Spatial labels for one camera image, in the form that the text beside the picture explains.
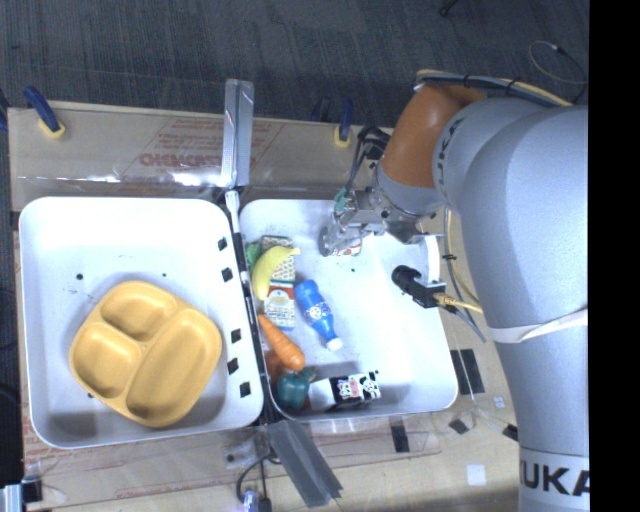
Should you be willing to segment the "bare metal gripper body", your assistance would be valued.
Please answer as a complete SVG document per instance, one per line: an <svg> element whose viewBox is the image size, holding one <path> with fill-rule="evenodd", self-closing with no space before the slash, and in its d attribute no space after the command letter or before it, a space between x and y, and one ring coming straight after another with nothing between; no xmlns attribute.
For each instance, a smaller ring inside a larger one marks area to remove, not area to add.
<svg viewBox="0 0 640 512"><path fill-rule="evenodd" d="M434 188L342 189L334 198L332 244L356 245L368 235L383 234L402 244L414 244L423 237L419 221L435 213Z"/></svg>

